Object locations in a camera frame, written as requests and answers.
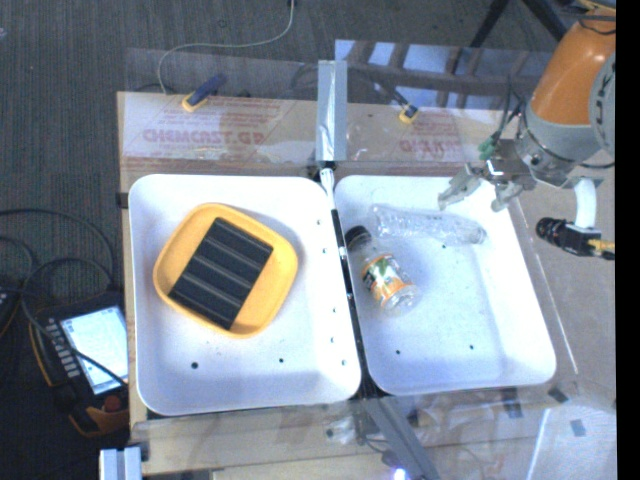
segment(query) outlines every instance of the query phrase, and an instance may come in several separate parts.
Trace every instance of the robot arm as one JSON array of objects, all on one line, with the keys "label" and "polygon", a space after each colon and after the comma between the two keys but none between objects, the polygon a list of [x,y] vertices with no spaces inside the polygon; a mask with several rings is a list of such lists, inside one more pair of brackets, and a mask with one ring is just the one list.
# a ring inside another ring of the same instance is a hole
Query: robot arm
[{"label": "robot arm", "polygon": [[[481,180],[495,186],[494,211],[538,183],[577,190],[585,178],[571,176],[576,167],[601,150],[615,158],[615,26],[615,9],[594,6],[569,29],[519,114],[515,138],[498,131],[482,144],[480,162],[467,163],[438,196],[440,209]],[[538,235],[580,256],[615,255],[592,226],[546,218]]]}]

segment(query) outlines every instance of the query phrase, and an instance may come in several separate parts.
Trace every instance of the plastic bottle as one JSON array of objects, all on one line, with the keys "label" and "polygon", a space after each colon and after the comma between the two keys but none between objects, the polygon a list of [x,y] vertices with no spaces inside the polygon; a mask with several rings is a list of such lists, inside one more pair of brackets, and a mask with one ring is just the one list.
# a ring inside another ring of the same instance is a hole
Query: plastic bottle
[{"label": "plastic bottle", "polygon": [[409,210],[387,205],[370,208],[379,238],[430,236],[444,245],[480,244],[487,232],[471,219],[443,211]]},{"label": "plastic bottle", "polygon": [[415,307],[420,289],[364,226],[351,228],[345,240],[360,278],[384,315],[399,316]]}]

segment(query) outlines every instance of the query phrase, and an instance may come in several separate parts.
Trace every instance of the black bottle cap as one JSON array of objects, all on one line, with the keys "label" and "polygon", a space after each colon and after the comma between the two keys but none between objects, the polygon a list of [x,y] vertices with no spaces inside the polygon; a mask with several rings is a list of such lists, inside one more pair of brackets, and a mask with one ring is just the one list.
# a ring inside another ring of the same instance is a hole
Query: black bottle cap
[{"label": "black bottle cap", "polygon": [[366,238],[371,238],[371,233],[364,226],[354,226],[349,231],[347,231],[344,235],[344,241],[347,244],[347,249],[351,247],[351,244],[356,238],[364,236]]}]

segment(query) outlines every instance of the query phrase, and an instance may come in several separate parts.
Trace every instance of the white tray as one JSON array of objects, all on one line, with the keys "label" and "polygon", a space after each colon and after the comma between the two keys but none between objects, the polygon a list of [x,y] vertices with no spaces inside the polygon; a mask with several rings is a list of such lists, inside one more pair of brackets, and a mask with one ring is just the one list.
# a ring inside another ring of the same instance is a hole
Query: white tray
[{"label": "white tray", "polygon": [[[374,203],[437,210],[448,178],[348,176],[336,185],[343,230],[366,222]],[[446,212],[487,231],[480,245],[446,247],[432,238],[387,240],[423,291],[420,305],[395,319],[373,317],[354,275],[358,320],[369,371],[393,395],[541,384],[555,353],[508,211],[495,213],[484,183]]]},{"label": "white tray", "polygon": [[[275,319],[234,339],[166,305],[152,282],[165,242],[187,213],[228,204],[284,236],[298,273]],[[129,194],[137,385],[167,415],[333,403],[358,389],[361,371],[326,194],[291,177],[151,175]]]}]

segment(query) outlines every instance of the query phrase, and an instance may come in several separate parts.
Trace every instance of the black striped insert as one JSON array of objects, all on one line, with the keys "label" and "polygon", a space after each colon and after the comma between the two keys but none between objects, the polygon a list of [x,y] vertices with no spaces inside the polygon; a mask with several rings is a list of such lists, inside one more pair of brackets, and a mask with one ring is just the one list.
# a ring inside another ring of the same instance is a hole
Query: black striped insert
[{"label": "black striped insert", "polygon": [[271,245],[218,217],[169,297],[229,330],[272,251]]}]

